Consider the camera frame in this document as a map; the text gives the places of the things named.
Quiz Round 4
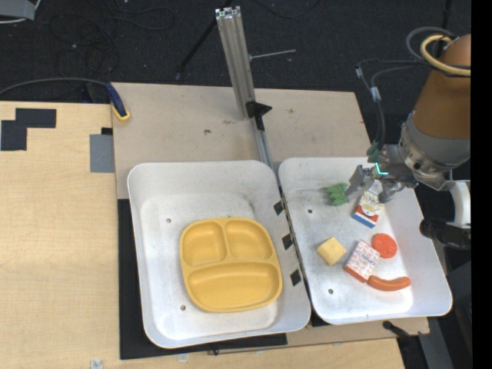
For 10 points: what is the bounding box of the yellow divided plate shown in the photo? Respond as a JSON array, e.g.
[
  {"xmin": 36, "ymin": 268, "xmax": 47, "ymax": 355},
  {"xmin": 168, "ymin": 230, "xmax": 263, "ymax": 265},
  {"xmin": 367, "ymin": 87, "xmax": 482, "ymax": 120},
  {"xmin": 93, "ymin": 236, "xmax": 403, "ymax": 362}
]
[{"xmin": 178, "ymin": 217, "xmax": 284, "ymax": 314}]

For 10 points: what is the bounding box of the white red blue carton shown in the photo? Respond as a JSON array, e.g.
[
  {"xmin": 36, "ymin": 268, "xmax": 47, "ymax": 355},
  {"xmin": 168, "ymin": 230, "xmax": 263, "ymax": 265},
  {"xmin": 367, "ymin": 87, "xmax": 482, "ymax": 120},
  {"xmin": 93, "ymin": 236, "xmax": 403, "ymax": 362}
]
[{"xmin": 351, "ymin": 189, "xmax": 385, "ymax": 229}]

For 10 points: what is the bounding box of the orange sausage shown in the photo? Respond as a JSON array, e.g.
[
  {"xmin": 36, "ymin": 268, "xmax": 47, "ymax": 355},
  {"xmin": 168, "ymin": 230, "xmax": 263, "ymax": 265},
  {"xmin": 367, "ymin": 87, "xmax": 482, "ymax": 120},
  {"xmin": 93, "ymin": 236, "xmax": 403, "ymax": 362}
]
[{"xmin": 367, "ymin": 274, "xmax": 412, "ymax": 293}]

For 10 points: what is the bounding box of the orange round biscuit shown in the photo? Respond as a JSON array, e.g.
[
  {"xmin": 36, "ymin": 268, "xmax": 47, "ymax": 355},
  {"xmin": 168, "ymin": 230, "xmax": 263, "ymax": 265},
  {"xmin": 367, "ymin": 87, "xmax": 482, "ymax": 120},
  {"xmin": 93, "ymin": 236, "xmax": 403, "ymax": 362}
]
[{"xmin": 371, "ymin": 232, "xmax": 398, "ymax": 260}]

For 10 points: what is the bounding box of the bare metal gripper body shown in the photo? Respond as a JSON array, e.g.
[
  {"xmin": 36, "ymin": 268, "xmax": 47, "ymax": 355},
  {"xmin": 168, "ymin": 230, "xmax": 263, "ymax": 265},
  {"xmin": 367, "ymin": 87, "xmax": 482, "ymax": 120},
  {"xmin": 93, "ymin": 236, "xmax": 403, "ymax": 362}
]
[{"xmin": 374, "ymin": 128, "xmax": 455, "ymax": 192}]

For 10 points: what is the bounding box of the pale flat board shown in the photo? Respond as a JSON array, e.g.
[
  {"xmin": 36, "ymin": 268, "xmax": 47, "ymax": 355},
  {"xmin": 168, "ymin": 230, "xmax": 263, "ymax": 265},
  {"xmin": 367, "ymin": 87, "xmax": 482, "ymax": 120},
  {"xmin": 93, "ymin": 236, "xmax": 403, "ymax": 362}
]
[{"xmin": 111, "ymin": 81, "xmax": 431, "ymax": 357}]

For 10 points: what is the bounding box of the black cylinder on white bracket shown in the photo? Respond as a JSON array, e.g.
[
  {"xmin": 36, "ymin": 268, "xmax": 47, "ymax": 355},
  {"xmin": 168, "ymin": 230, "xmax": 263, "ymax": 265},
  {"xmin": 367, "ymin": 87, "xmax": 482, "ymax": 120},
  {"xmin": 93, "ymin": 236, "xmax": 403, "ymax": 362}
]
[{"xmin": 419, "ymin": 180, "xmax": 472, "ymax": 251}]

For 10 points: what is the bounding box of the red and white carton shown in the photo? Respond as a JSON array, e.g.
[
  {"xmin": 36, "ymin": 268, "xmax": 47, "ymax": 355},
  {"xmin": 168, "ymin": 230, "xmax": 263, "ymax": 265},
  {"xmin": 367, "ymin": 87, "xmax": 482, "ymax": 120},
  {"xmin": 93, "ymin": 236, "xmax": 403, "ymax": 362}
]
[{"xmin": 343, "ymin": 239, "xmax": 381, "ymax": 284}]

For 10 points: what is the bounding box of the green broccoli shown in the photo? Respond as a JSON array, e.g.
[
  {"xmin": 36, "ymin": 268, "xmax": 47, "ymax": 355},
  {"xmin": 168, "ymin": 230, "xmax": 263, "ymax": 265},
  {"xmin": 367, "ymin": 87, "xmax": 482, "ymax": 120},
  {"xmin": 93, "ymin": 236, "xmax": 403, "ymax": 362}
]
[{"xmin": 325, "ymin": 182, "xmax": 351, "ymax": 208}]

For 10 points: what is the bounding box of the yellow cheese block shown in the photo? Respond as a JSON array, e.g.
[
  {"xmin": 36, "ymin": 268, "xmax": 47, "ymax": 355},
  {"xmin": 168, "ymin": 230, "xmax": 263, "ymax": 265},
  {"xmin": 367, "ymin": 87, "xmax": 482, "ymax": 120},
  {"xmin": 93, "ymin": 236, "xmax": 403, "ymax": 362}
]
[{"xmin": 315, "ymin": 236, "xmax": 347, "ymax": 268}]

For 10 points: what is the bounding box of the white plastic tray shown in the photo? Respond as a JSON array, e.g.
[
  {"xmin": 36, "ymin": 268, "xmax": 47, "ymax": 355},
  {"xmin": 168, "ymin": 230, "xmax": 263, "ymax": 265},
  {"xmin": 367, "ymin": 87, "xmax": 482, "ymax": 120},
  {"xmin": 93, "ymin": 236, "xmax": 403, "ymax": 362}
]
[
  {"xmin": 126, "ymin": 160, "xmax": 312, "ymax": 350},
  {"xmin": 278, "ymin": 156, "xmax": 454, "ymax": 326}
]

